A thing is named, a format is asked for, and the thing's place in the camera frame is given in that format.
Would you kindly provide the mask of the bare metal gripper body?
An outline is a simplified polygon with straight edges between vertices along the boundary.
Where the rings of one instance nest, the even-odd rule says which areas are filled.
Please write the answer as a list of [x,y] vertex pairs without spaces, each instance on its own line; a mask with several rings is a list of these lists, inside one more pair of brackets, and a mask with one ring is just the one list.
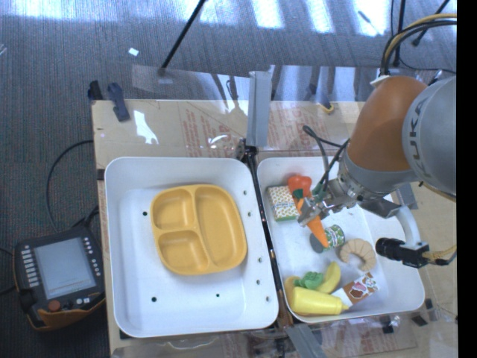
[[368,191],[352,180],[334,178],[325,183],[318,183],[312,190],[312,196],[317,204],[325,201],[331,207],[331,213],[338,213],[342,209],[354,207],[367,197]]

